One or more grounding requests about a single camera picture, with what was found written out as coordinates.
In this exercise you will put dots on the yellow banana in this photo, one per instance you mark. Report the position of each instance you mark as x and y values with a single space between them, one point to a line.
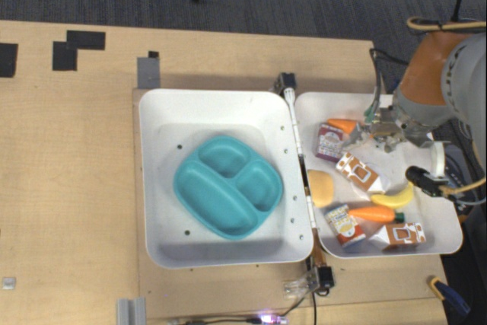
395 198

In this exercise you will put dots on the blue divided plate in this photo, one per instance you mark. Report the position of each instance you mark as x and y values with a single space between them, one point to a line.
217 194

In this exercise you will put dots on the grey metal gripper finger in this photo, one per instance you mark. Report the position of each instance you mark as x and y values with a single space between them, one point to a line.
357 137
392 144

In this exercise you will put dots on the white plastic tray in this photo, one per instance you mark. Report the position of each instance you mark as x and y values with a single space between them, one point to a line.
418 236
160 171

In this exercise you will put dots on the small orange carrot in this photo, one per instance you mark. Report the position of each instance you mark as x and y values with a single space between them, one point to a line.
342 124

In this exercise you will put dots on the red and yellow carton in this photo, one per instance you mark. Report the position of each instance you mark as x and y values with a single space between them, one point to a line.
345 226

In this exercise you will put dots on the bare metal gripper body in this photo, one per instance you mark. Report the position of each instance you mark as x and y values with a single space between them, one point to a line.
388 129

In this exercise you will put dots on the thin black and white rod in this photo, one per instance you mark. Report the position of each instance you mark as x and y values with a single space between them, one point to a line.
295 122

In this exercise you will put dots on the brown and white carton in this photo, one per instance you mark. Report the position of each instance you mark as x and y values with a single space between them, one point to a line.
401 235
357 171

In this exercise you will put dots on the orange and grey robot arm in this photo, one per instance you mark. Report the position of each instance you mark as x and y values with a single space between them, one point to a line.
426 68

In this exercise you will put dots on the orange carrot with green top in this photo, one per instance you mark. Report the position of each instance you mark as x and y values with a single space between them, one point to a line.
373 214

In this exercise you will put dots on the purple carton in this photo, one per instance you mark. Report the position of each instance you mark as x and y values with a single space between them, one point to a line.
329 144

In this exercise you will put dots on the black cylinder on white bracket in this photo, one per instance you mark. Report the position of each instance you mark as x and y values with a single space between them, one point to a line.
420 177

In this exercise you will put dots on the yellow bread roll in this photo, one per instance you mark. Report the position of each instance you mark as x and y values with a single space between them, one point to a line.
320 188

